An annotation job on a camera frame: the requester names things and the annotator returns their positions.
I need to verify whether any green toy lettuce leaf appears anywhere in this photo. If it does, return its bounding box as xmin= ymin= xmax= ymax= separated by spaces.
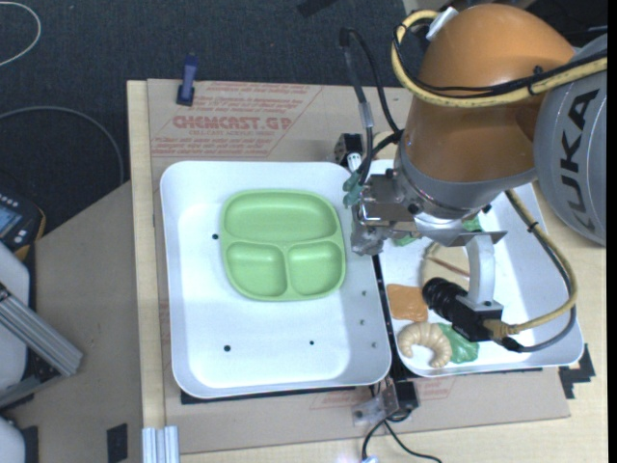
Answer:
xmin=436 ymin=323 xmax=481 ymax=365

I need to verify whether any orange toy biscuit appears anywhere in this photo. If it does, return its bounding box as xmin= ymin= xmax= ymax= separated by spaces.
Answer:
xmin=386 ymin=283 xmax=429 ymax=323

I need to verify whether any black cylinder on white bracket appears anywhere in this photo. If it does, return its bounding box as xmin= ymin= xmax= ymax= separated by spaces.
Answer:
xmin=422 ymin=231 xmax=505 ymax=343

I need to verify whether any brown cardboard board red print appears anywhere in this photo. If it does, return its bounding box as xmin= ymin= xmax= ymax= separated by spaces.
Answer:
xmin=147 ymin=78 xmax=573 ymax=455

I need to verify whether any white plastic tray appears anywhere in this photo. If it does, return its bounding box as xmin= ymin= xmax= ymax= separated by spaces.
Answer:
xmin=159 ymin=160 xmax=392 ymax=399
xmin=364 ymin=158 xmax=585 ymax=379

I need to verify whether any tan toy croissant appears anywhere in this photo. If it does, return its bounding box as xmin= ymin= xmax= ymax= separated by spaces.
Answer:
xmin=397 ymin=321 xmax=454 ymax=369

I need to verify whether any green divided plate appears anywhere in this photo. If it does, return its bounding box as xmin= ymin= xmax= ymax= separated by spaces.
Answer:
xmin=220 ymin=188 xmax=347 ymax=302

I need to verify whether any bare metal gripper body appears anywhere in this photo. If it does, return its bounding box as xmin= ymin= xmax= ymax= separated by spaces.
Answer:
xmin=354 ymin=169 xmax=467 ymax=248

